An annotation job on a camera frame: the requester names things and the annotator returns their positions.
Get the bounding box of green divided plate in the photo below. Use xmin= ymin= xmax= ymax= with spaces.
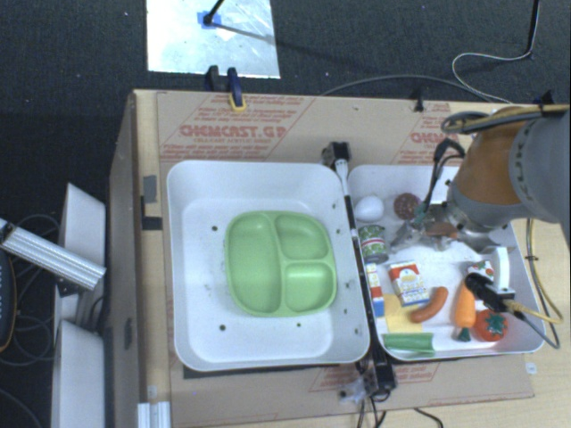
xmin=224 ymin=210 xmax=338 ymax=318

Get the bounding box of thin black and white rod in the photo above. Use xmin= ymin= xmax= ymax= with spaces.
xmin=336 ymin=160 xmax=390 ymax=374

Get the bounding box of white egg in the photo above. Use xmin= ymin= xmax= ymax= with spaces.
xmin=353 ymin=194 xmax=385 ymax=222

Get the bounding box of black block with thin wires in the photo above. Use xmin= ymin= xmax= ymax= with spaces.
xmin=355 ymin=362 xmax=399 ymax=401
xmin=321 ymin=141 xmax=352 ymax=167

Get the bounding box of brown round biscuit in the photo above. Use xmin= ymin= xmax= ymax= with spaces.
xmin=393 ymin=192 xmax=422 ymax=219

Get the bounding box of white plastic tray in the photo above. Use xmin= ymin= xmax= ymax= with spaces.
xmin=346 ymin=163 xmax=547 ymax=362
xmin=166 ymin=159 xmax=372 ymax=373

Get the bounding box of red tomato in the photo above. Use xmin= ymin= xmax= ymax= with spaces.
xmin=472 ymin=308 xmax=510 ymax=343

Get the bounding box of brown cardboard board red print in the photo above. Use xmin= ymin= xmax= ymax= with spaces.
xmin=155 ymin=89 xmax=536 ymax=419

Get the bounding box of black cylinder on white bracket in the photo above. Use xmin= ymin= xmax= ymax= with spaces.
xmin=464 ymin=246 xmax=517 ymax=315

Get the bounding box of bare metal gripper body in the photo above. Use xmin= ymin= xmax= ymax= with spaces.
xmin=418 ymin=202 xmax=500 ymax=252

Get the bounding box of orange carrot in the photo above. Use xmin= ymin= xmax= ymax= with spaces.
xmin=454 ymin=282 xmax=477 ymax=342

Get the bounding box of yellow cheese slice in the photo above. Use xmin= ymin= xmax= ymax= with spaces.
xmin=383 ymin=292 xmax=425 ymax=335

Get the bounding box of red and white carton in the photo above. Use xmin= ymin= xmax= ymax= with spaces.
xmin=387 ymin=259 xmax=431 ymax=308

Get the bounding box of green flat packet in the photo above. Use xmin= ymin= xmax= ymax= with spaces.
xmin=381 ymin=332 xmax=435 ymax=357

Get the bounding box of red white blue carton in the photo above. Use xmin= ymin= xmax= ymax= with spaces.
xmin=364 ymin=261 xmax=386 ymax=318

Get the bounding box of green and white can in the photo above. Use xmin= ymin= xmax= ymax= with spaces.
xmin=357 ymin=224 xmax=390 ymax=265

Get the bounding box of orange sausage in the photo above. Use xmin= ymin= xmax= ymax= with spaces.
xmin=409 ymin=285 xmax=450 ymax=325

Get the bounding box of red and white small packet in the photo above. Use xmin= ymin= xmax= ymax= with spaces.
xmin=466 ymin=259 xmax=496 ymax=281

